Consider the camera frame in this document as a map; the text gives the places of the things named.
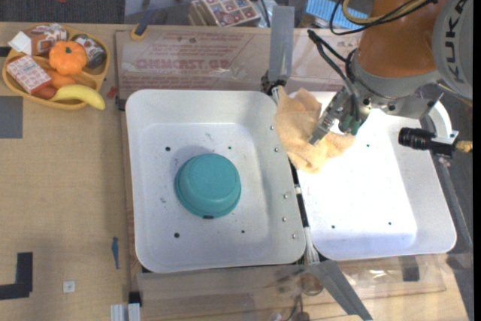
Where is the patterned flat box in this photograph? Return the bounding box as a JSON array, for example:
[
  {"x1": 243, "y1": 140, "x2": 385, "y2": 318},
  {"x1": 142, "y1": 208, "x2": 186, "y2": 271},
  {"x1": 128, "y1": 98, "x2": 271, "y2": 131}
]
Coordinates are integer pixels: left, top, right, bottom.
[{"x1": 188, "y1": 0, "x2": 263, "y2": 28}]

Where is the brown cardboard board red print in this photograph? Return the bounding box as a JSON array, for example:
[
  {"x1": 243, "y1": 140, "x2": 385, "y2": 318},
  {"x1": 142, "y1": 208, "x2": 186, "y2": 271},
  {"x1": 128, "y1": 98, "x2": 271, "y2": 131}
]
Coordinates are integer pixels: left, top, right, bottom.
[{"x1": 113, "y1": 25, "x2": 448, "y2": 307}]

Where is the red toy sausage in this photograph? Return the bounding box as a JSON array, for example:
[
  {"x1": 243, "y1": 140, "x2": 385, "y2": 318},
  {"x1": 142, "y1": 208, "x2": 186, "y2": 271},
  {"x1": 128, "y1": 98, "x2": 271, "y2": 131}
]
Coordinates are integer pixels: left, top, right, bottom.
[{"x1": 32, "y1": 85, "x2": 58, "y2": 100}]

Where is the orange toy carrot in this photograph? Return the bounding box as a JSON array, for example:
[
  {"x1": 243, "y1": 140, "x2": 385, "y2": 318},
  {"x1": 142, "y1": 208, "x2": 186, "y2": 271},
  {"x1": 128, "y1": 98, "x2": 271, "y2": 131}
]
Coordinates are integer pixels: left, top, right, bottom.
[{"x1": 47, "y1": 70, "x2": 78, "y2": 89}]

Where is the yellow banana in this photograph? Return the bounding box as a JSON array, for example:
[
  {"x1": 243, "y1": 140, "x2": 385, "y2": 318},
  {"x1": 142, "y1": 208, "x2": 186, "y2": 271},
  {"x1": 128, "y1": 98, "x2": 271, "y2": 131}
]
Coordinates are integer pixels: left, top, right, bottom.
[{"x1": 50, "y1": 83, "x2": 107, "y2": 111}]

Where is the red and white small carton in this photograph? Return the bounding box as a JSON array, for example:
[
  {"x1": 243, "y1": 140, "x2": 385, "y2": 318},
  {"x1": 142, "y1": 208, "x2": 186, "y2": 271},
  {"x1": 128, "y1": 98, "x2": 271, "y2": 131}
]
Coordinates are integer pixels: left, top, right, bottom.
[{"x1": 7, "y1": 23, "x2": 69, "y2": 57}]

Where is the yellow cloth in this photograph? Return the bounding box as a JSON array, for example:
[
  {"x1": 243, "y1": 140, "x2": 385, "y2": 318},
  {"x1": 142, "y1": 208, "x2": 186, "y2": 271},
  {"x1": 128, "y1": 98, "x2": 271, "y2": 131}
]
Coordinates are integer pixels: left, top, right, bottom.
[{"x1": 273, "y1": 86, "x2": 358, "y2": 175}]

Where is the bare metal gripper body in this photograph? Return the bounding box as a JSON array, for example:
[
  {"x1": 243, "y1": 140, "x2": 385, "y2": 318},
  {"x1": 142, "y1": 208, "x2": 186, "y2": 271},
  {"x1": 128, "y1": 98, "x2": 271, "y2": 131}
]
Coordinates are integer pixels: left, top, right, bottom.
[{"x1": 319, "y1": 87, "x2": 414, "y2": 129}]

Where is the red and white flat carton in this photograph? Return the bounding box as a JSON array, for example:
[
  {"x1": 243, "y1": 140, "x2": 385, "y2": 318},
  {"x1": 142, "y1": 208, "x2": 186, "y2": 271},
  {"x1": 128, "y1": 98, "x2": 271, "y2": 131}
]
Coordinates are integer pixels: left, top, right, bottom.
[{"x1": 5, "y1": 55, "x2": 53, "y2": 95}]

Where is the small red print can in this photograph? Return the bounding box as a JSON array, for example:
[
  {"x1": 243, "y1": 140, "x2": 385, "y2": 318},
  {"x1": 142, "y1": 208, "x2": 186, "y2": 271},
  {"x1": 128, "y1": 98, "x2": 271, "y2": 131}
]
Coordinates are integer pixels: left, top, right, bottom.
[{"x1": 71, "y1": 33, "x2": 107, "y2": 70}]

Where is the black block with thin wires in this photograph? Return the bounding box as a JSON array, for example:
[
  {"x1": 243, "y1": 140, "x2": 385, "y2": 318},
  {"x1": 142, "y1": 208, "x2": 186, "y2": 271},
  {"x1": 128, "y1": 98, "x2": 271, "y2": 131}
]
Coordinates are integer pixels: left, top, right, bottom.
[{"x1": 260, "y1": 68, "x2": 291, "y2": 95}]

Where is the teal bowl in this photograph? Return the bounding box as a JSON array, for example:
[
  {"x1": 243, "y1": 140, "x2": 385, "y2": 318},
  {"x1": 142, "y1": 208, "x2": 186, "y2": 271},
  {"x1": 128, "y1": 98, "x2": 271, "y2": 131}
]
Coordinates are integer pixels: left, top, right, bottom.
[{"x1": 174, "y1": 153, "x2": 243, "y2": 220}]

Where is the yellow divided plate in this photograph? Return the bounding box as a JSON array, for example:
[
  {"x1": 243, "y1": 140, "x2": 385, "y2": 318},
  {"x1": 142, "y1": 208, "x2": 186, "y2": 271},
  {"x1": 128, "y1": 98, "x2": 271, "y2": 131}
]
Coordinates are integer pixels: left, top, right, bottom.
[{"x1": 1, "y1": 23, "x2": 111, "y2": 111}]

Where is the white plastic tray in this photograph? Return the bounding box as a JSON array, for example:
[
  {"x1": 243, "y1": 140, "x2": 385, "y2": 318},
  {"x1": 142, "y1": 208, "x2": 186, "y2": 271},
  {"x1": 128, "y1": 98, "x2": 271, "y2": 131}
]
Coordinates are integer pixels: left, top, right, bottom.
[
  {"x1": 288, "y1": 89, "x2": 458, "y2": 262},
  {"x1": 124, "y1": 89, "x2": 307, "y2": 274}
]

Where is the orange toy pumpkin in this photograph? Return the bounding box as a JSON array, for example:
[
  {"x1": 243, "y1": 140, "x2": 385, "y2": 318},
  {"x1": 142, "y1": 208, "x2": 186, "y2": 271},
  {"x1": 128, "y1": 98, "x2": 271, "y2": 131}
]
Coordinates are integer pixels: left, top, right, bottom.
[{"x1": 48, "y1": 40, "x2": 89, "y2": 77}]

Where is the thin black and white rod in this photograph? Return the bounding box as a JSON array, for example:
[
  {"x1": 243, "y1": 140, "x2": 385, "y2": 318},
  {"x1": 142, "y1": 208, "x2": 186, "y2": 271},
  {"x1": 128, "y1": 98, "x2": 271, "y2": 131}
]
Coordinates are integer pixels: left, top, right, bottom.
[{"x1": 289, "y1": 157, "x2": 320, "y2": 266}]

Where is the black cylinder on white bracket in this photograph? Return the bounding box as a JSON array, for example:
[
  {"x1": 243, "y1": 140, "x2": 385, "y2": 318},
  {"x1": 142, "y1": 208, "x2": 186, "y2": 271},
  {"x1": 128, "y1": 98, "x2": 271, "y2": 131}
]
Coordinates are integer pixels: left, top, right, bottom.
[{"x1": 398, "y1": 98, "x2": 460, "y2": 158}]

